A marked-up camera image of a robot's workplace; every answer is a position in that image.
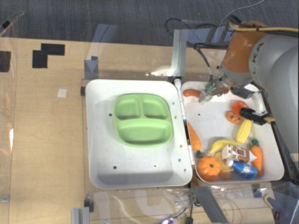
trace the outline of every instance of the banana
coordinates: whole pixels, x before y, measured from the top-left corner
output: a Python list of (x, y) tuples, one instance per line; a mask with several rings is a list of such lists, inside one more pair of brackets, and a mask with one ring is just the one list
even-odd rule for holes
[(231, 145), (235, 145), (237, 146), (237, 144), (232, 141), (232, 140), (226, 140), (226, 139), (223, 139), (223, 140), (217, 140), (216, 142), (214, 142), (212, 144), (212, 148), (211, 150), (208, 152), (208, 154), (212, 155), (214, 154), (216, 151), (219, 151), (219, 150), (222, 150), (227, 144), (231, 144)]

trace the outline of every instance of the wooden surface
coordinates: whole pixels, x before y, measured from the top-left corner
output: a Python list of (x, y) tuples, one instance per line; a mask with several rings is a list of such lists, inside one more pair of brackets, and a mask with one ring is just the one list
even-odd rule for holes
[[(42, 42), (65, 44), (65, 56), (49, 56), (47, 69), (33, 69), (32, 50), (40, 50)], [(224, 56), (223, 51), (205, 53), (214, 69)], [(84, 171), (80, 95), (84, 60), (99, 56), (100, 75), (113, 78), (136, 71), (137, 76), (144, 76), (169, 67), (171, 55), (170, 47), (18, 39), (9, 224), (70, 224), (72, 208), (83, 207), (85, 183), (89, 182)], [(187, 50), (186, 63), (193, 76), (208, 77), (202, 58), (193, 49)], [(65, 98), (57, 97), (59, 89), (67, 89)], [(243, 220), (251, 220), (247, 223), (273, 223), (264, 203), (257, 209), (252, 208), (253, 198), (239, 201), (246, 205), (224, 211), (232, 223), (240, 222), (237, 212)], [(115, 217), (111, 223), (153, 223), (160, 218), (135, 212), (132, 200), (115, 207), (129, 209), (131, 218)], [(194, 210), (194, 217), (194, 223), (208, 222), (202, 208)]]

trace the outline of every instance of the corn cob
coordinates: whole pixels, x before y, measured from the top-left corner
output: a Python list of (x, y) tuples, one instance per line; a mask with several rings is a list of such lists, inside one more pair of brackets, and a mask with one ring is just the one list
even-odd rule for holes
[(237, 137), (236, 137), (236, 141), (239, 144), (242, 144), (246, 141), (246, 139), (248, 138), (248, 135), (250, 133), (252, 127), (252, 122), (249, 119), (246, 119), (243, 121), (243, 123), (241, 124), (238, 133), (237, 133)]

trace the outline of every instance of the blue bottle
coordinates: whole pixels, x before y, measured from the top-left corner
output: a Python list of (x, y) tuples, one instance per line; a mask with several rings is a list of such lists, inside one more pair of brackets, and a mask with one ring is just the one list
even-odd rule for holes
[(244, 162), (234, 162), (232, 159), (226, 161), (226, 165), (233, 167), (235, 171), (246, 178), (255, 178), (257, 175), (257, 168), (252, 167)]

